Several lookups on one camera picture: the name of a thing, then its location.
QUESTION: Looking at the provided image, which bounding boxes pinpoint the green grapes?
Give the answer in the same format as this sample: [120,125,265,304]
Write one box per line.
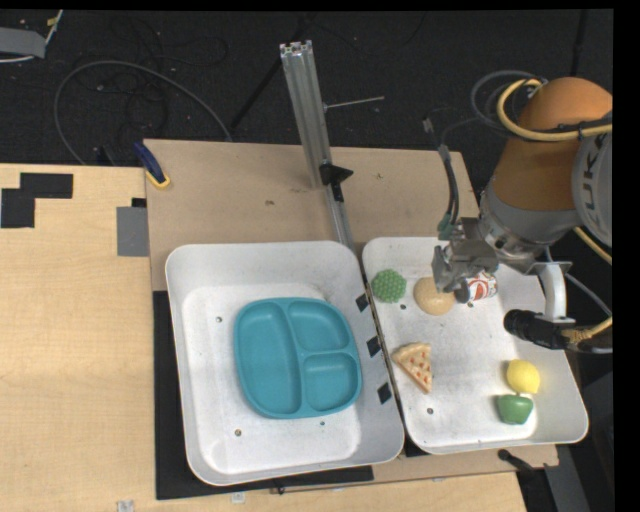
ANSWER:
[370,268,408,304]

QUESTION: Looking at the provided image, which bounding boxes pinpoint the yellow lemon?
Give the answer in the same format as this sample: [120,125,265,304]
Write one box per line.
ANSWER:
[505,358,542,394]

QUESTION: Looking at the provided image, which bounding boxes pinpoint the pizza slice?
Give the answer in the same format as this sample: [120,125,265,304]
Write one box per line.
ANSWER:
[390,341,433,395]

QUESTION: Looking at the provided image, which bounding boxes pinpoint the black cylinder on white bracket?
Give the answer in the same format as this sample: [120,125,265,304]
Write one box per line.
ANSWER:
[502,260,577,351]

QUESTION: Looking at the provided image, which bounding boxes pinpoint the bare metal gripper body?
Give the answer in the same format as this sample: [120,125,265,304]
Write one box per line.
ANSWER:
[446,217,540,277]

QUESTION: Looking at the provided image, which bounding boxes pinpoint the white plastic tray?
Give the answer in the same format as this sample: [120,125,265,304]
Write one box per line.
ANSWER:
[360,235,590,456]
[164,240,406,487]

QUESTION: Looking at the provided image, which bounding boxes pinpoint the blue divided plate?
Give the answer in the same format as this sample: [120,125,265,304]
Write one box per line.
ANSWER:
[232,296,363,420]

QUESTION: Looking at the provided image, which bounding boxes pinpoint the pale wood board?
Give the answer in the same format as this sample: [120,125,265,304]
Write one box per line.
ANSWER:
[143,138,560,482]

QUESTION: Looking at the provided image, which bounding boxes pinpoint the red and white can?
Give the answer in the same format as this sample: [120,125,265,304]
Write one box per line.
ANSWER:
[466,271,500,304]

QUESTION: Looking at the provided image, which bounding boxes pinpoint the green apple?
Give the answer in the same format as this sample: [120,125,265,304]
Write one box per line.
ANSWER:
[495,393,535,426]

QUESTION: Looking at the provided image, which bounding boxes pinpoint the beige round bread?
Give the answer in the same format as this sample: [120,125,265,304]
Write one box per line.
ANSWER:
[412,276,457,317]

